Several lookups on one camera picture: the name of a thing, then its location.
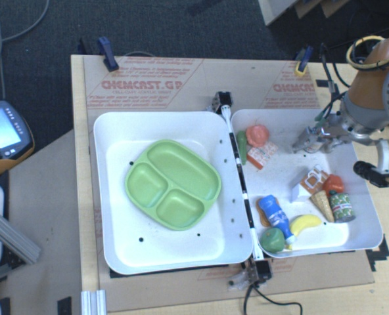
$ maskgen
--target banana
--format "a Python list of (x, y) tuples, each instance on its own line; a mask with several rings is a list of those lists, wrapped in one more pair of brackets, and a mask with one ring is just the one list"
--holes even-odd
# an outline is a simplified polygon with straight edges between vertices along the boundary
[(291, 232), (297, 237), (305, 228), (313, 228), (321, 224), (321, 219), (316, 215), (301, 215), (295, 218), (289, 225)]

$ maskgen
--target green pepper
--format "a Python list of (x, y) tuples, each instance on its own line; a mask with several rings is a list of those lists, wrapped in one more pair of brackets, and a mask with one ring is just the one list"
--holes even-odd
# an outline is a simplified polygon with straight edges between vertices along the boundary
[(245, 131), (237, 133), (237, 146), (239, 147), (241, 164), (245, 165), (247, 161), (247, 138)]

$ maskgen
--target blue clamp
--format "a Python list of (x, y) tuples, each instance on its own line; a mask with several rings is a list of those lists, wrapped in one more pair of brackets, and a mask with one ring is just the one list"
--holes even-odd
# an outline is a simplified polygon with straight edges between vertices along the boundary
[(111, 49), (111, 43), (110, 41), (105, 37), (102, 36), (97, 41), (98, 47), (100, 49), (100, 53), (102, 55), (105, 55), (104, 64), (107, 67), (108, 71), (115, 71), (119, 69), (119, 66), (114, 59), (113, 50)]
[(307, 48), (301, 49), (301, 51), (295, 56), (294, 60), (297, 60), (294, 73), (297, 76), (304, 76), (306, 74), (307, 63), (313, 54), (313, 47), (307, 46)]

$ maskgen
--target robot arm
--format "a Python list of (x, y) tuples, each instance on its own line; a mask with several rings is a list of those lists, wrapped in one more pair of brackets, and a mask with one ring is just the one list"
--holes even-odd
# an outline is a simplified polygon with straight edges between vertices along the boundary
[[(355, 48), (367, 41), (378, 41), (363, 63), (354, 58)], [(346, 55), (348, 63), (359, 70), (349, 90), (333, 98), (316, 117), (314, 127), (306, 127), (292, 145), (294, 152), (318, 150), (330, 153), (339, 144), (352, 141), (376, 146), (377, 167), (357, 162), (354, 171), (378, 187), (389, 187), (389, 140), (373, 140), (371, 135), (389, 125), (389, 38), (364, 37), (356, 41)], [(340, 110), (327, 113), (331, 104), (340, 100)]]

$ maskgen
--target yellow cable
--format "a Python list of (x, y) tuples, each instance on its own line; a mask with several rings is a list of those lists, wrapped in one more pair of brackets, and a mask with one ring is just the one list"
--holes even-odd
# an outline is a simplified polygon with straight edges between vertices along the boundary
[(370, 35), (370, 36), (366, 36), (366, 37), (363, 37), (361, 39), (358, 39), (349, 49), (348, 51), (346, 52), (346, 61), (351, 65), (353, 66), (355, 69), (357, 70), (375, 70), (375, 69), (382, 69), (385, 65), (389, 64), (389, 59), (386, 59), (386, 60), (379, 60), (378, 62), (376, 63), (372, 63), (372, 64), (358, 64), (358, 63), (355, 63), (352, 59), (351, 59), (351, 53), (352, 53), (352, 50), (354, 49), (354, 47), (366, 42), (366, 41), (370, 41), (370, 40), (377, 40), (377, 41), (383, 41), (385, 40), (384, 37), (381, 37), (381, 36), (375, 36), (375, 35)]

